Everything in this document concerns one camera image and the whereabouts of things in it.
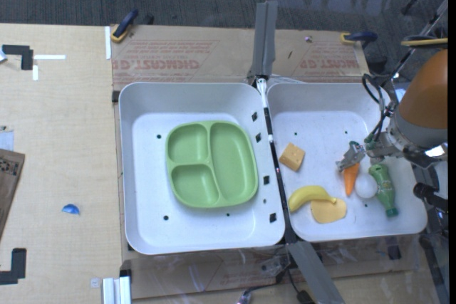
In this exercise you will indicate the orange carrot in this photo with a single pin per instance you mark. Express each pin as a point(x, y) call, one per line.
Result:
point(351, 178)

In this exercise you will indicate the brown paper packet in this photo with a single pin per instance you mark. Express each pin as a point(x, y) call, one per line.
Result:
point(9, 174)

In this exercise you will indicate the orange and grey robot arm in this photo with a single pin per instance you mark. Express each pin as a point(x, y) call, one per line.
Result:
point(425, 96)

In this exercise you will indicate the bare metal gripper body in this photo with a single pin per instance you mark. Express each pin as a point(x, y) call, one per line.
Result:
point(390, 147)

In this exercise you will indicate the pale yellow flat chip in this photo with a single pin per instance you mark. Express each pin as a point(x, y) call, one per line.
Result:
point(329, 213)

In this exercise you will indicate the white plastic tray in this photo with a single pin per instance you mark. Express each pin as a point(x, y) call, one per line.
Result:
point(320, 124)
point(149, 167)

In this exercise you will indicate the white egg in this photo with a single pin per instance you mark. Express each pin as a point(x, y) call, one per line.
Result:
point(366, 186)

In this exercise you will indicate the small blue piece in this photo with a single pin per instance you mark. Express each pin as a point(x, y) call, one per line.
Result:
point(71, 209)

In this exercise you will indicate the brown cardboard board red print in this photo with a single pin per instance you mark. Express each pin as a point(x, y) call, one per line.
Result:
point(171, 57)

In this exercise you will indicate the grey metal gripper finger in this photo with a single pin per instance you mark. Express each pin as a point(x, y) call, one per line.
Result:
point(358, 151)
point(347, 162)

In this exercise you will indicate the green plastic bottle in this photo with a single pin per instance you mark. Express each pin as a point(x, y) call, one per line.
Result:
point(384, 187)

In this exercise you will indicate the black cylinder on white bracket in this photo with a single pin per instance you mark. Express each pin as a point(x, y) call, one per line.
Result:
point(427, 193)

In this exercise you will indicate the yellow banana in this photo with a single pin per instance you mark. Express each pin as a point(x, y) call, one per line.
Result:
point(306, 194)

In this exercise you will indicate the yellow cheese wedge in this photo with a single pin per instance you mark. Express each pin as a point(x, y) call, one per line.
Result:
point(292, 156)

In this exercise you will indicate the green divided plate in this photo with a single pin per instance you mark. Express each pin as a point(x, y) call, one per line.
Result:
point(228, 156)

